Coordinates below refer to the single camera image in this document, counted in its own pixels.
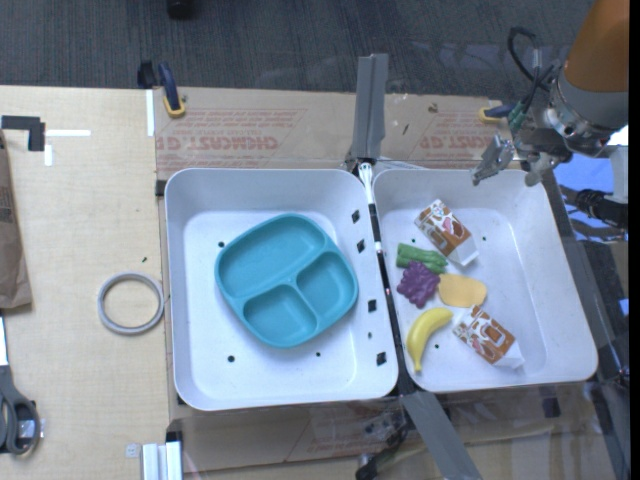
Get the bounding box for brown paper bag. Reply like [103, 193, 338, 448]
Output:
[0, 129, 34, 310]

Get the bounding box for green toy asparagus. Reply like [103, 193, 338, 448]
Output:
[395, 242, 449, 276]

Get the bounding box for white plastic tray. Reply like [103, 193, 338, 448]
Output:
[163, 167, 400, 413]
[371, 167, 600, 395]

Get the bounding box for yellow banana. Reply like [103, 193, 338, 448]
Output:
[405, 307, 455, 374]

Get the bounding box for blue divided plate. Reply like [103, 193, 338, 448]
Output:
[214, 212, 360, 350]

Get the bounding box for black cylinder on white bracket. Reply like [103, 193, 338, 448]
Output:
[573, 138, 630, 230]

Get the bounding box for yellow-orange toy cheese slice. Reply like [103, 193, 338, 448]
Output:
[437, 272, 488, 309]

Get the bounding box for purple toy grapes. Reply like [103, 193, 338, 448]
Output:
[395, 260, 442, 310]

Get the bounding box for white and brown carton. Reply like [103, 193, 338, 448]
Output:
[413, 198, 480, 268]
[451, 304, 526, 371]

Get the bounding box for white tape roll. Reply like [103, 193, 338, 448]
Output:
[96, 272, 166, 337]

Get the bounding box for brown cardboard board, red print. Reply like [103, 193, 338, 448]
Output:
[152, 85, 604, 475]

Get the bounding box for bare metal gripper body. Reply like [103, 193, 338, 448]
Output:
[513, 106, 615, 167]

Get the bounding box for grey-handled scissors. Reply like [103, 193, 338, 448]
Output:
[0, 364, 42, 457]

